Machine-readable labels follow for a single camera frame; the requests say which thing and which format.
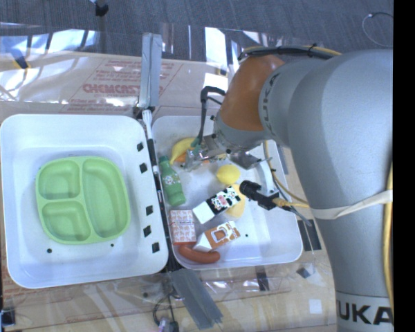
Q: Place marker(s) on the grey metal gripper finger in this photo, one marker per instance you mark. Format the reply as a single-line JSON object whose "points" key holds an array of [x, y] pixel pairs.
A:
{"points": [[203, 157], [189, 161]]}

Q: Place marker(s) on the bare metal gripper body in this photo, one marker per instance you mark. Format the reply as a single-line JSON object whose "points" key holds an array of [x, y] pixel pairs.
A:
{"points": [[212, 147]]}

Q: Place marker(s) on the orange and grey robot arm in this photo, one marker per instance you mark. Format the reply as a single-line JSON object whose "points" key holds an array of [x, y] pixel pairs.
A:
{"points": [[318, 123]]}

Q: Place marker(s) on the orange carrot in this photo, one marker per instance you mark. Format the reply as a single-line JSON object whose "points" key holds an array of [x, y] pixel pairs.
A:
{"points": [[181, 157]]}

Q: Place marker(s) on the yellow banana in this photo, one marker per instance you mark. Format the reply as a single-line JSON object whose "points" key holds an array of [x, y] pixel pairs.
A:
{"points": [[180, 146]]}

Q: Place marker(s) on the green plastic bottle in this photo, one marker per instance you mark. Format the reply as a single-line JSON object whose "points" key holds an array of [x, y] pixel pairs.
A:
{"points": [[173, 185]]}

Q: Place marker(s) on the yellow lemon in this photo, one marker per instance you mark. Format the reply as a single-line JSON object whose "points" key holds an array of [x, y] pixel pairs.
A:
{"points": [[228, 174]]}

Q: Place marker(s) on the black and white cow carton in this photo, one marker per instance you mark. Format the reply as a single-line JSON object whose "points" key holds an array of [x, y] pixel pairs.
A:
{"points": [[218, 202]]}

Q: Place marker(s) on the yellow toy food piece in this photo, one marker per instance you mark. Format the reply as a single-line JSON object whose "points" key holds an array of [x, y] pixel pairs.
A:
{"points": [[238, 209]]}

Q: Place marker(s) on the pink patterned packet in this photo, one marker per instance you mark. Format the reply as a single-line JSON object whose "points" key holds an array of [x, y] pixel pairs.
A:
{"points": [[182, 227]]}

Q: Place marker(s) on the orange and white carton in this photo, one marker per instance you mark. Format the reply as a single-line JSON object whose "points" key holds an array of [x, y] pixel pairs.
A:
{"points": [[221, 235]]}

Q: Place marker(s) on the green divided plate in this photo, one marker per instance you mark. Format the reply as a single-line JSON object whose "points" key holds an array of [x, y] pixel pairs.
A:
{"points": [[103, 192]]}

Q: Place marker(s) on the red sausage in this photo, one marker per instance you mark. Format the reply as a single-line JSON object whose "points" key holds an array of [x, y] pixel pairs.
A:
{"points": [[198, 255]]}

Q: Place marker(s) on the white plastic tray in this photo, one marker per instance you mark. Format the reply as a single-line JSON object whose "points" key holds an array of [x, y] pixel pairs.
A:
{"points": [[276, 233], [24, 192]]}

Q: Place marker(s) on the brown cardboard board red print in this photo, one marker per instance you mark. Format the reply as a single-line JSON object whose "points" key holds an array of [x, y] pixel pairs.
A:
{"points": [[90, 81]]}

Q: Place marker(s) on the black cylinder on white bracket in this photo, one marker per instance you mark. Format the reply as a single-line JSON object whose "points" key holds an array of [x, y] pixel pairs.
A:
{"points": [[251, 189]]}

